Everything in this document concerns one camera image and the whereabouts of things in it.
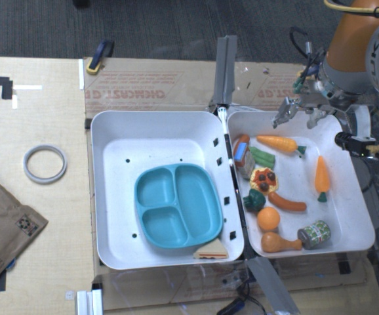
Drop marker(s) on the brown toy chicken drumstick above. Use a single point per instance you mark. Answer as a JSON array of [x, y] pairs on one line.
[[273, 242]]

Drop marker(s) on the thin black and white rod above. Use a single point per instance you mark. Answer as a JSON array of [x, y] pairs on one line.
[[229, 149]]

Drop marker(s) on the green toy broccoli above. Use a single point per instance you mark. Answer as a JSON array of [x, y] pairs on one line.
[[254, 200]]

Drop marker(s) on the white plastic tray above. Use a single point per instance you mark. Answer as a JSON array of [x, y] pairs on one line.
[[340, 182], [120, 182]]

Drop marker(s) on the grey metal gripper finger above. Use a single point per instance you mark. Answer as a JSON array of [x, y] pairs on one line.
[[285, 110], [315, 114]]

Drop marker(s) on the orange toy carrot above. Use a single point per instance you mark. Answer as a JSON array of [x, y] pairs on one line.
[[322, 176], [276, 143]]

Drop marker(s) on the orange toy sausage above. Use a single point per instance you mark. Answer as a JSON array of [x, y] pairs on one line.
[[286, 203]]

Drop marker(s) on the blue divided plate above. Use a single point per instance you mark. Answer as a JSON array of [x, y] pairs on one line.
[[189, 189]]

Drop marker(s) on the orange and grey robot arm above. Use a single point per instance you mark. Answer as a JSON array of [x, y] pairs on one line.
[[353, 34]]

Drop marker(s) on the small green can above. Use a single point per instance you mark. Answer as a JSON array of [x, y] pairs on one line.
[[314, 234]]

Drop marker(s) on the toy orange fruit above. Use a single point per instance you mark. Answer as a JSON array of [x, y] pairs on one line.
[[268, 218]]

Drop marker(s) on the green toy beans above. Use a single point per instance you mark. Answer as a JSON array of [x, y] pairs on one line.
[[263, 157]]

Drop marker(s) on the toy sandwich slice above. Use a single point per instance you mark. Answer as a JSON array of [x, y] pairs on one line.
[[213, 250]]

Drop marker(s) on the yellow toy pizza slice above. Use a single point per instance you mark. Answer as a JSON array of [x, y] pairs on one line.
[[264, 180]]

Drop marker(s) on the brown paper envelope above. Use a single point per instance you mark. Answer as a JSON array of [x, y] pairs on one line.
[[2, 228]]

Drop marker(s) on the black cylinder on white bracket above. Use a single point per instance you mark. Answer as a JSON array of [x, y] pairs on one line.
[[353, 143]]

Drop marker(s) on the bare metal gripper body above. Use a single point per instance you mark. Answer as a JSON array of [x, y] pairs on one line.
[[324, 98]]

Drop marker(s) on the brown cardboard board, red print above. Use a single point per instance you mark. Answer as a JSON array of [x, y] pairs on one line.
[[163, 87]]

